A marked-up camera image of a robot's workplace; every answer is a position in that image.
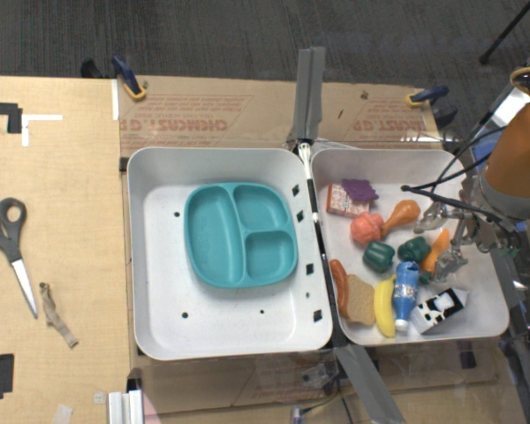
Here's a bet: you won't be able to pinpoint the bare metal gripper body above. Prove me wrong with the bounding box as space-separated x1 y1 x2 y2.
462 209 520 255

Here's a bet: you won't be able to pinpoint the orange carrot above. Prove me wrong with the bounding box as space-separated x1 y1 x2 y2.
419 228 451 285

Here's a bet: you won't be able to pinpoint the orange chicken drumstick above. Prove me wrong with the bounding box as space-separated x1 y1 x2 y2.
379 199 422 240

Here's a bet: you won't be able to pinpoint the green bell pepper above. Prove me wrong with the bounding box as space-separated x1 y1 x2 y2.
397 236 433 265
362 240 397 275

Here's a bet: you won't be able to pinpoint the black and white milk carton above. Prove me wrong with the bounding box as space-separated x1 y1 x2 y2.
409 286 470 337

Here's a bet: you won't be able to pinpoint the white plastic tray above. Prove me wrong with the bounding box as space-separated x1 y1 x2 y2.
126 147 335 362
309 148 511 348

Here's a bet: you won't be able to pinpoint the blue bottle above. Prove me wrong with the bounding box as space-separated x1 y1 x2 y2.
392 261 421 332

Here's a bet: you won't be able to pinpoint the coral toy pumpkin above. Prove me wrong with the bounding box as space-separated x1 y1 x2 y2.
350 212 385 246

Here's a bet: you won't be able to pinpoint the purple wavy flat piece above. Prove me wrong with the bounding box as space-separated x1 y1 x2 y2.
340 178 380 204

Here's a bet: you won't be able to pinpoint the yellow banana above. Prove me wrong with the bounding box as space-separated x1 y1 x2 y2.
373 274 398 339

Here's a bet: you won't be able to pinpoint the orange and white carton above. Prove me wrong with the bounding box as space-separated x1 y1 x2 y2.
325 183 372 219

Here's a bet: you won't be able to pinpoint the brown bread slice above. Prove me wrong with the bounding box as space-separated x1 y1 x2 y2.
344 274 377 328

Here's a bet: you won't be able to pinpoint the red sausage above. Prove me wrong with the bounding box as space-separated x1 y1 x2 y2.
329 259 351 319

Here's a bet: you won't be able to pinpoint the thin black and white rod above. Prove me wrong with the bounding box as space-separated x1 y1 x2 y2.
297 139 339 351

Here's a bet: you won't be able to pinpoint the brown cardboard board, red print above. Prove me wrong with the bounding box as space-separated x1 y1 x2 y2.
117 75 520 417

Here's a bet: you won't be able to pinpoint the teal divided plate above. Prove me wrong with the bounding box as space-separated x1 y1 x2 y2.
184 182 299 290

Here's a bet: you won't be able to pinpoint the beige crumpled strip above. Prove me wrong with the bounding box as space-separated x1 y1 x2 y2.
38 282 80 350

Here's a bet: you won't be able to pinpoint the black cylinder on white bracket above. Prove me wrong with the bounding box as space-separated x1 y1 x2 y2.
489 71 530 127

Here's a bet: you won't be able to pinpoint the grey handled scissors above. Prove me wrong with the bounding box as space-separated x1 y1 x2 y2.
0 197 40 321

